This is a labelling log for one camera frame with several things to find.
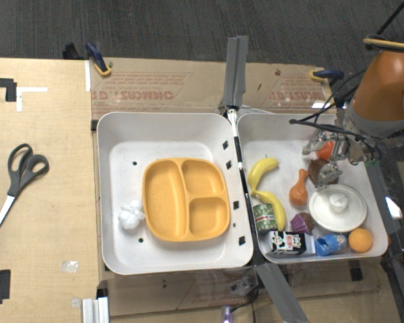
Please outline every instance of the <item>tin can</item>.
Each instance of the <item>tin can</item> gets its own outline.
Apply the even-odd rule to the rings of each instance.
[[[256,230],[260,234],[265,234],[273,229],[278,229],[273,207],[269,203],[254,206],[253,214],[255,216]]]

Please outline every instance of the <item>yellow banana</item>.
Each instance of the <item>yellow banana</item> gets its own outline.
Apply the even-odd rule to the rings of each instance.
[[[263,203],[269,203],[274,210],[275,222],[279,231],[285,229],[285,211],[280,200],[272,193],[267,191],[255,191],[255,194]]]
[[[275,169],[277,166],[278,160],[272,157],[262,158],[253,165],[247,177],[251,196],[254,196],[256,187],[259,184],[262,176],[269,170]]]

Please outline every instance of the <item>orange plate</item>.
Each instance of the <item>orange plate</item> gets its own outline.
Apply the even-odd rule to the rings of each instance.
[[[148,165],[143,207],[151,232],[169,242],[215,238],[230,222],[223,174],[203,159],[165,158]]]

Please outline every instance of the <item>scissors blade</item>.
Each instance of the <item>scissors blade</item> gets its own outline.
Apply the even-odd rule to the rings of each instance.
[[[7,195],[5,204],[3,205],[3,207],[1,208],[1,211],[0,211],[0,226],[3,223],[3,220],[5,220],[7,213],[11,209],[14,200],[15,200],[14,196]]]

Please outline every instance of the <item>gray carpet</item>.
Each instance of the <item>gray carpet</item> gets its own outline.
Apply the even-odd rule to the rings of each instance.
[[[352,74],[376,54],[362,39],[376,33],[403,1],[0,0],[0,57],[62,59],[69,42],[86,57],[84,44],[92,41],[104,57],[224,62],[228,37],[247,35],[247,62]],[[382,35],[404,41],[404,9]],[[404,161],[404,147],[393,159]],[[389,179],[396,162],[385,164]],[[401,185],[389,184],[398,186],[396,198],[404,207]],[[392,278],[404,321],[401,289]]]

